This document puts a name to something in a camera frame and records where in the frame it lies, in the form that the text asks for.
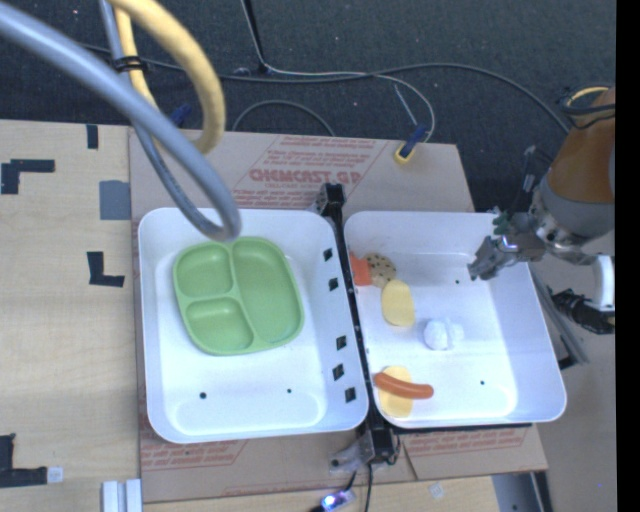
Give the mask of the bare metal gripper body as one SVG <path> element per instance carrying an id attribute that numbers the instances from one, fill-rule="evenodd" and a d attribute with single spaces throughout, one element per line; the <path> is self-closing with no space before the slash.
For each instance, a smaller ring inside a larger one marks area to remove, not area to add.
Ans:
<path id="1" fill-rule="evenodd" d="M 562 227 L 549 213 L 502 213 L 495 219 L 495 262 L 537 262 L 551 255 L 574 265 L 590 265 L 596 255 L 583 247 L 587 238 Z"/>

